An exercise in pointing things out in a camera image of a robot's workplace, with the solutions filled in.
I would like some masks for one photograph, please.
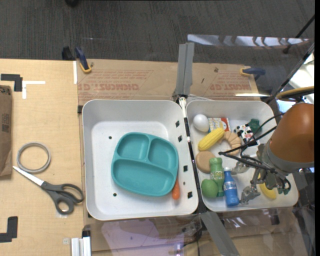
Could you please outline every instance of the small box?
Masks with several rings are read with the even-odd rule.
[[[246,144],[250,140],[250,138],[252,137],[252,139],[250,140],[250,143],[248,145],[249,147],[258,145],[255,137],[253,137],[254,133],[252,132],[248,123],[238,125],[234,129],[234,132],[242,139],[244,144]]]
[[[209,133],[217,128],[223,128],[225,132],[227,131],[231,132],[229,119],[226,117],[221,117],[221,118],[209,117],[208,121],[209,121]]]

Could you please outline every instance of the orange carrot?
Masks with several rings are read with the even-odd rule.
[[[180,188],[179,188],[178,177],[175,180],[175,184],[171,192],[172,192],[172,198],[174,200],[178,200],[180,198]]]

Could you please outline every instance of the green bottle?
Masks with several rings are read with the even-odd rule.
[[[210,164],[210,176],[211,179],[215,181],[218,185],[218,194],[217,197],[223,197],[224,193],[224,182],[225,182],[225,173],[224,168],[222,167],[222,158],[213,157],[209,160]]]

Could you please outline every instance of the toy banana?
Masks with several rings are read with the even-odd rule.
[[[276,194],[276,191],[274,189],[268,189],[266,187],[266,184],[262,183],[262,184],[259,184],[259,187],[262,191],[262,193],[269,199],[276,199],[277,198],[277,194]]]

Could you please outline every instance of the brown paper bag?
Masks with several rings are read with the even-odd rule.
[[[10,86],[0,85],[0,176],[12,171],[12,93]]]

